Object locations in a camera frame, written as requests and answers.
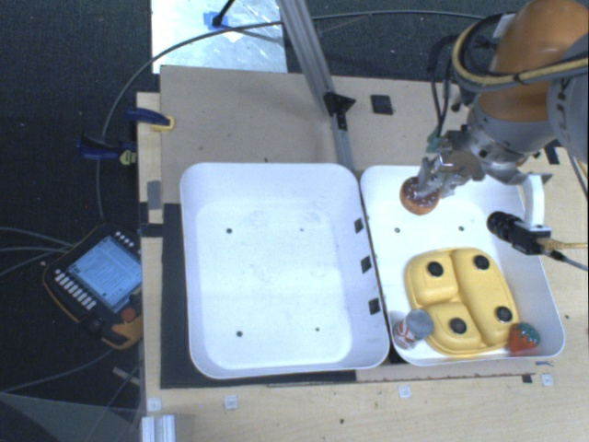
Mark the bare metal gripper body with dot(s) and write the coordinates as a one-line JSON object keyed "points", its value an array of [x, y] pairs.
{"points": [[462, 154]]}

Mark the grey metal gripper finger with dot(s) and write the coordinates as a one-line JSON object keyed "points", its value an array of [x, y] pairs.
{"points": [[426, 177], [448, 186]]}

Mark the brown sprinkled doughnut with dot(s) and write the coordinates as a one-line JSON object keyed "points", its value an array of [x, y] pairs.
{"points": [[412, 203]]}

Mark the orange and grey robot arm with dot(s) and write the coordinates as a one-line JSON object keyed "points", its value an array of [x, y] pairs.
{"points": [[529, 49]]}

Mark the black block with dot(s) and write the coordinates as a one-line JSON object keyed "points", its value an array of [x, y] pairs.
{"points": [[382, 104]]}

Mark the white plastic tray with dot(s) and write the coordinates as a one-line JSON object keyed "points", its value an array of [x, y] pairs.
{"points": [[391, 256], [276, 274]]}

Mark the yellow divided plate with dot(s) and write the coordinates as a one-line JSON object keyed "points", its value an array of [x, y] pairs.
{"points": [[465, 288]]}

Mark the red and white can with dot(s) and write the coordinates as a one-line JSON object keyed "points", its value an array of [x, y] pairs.
{"points": [[407, 332]]}

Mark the red strawberry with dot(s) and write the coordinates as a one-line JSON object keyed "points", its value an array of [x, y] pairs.
{"points": [[523, 338]]}

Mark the brown cardboard board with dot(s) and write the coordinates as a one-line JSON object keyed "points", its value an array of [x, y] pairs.
{"points": [[257, 118]]}

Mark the black cylinder on white bracket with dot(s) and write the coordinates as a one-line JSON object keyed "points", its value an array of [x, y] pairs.
{"points": [[515, 233]]}

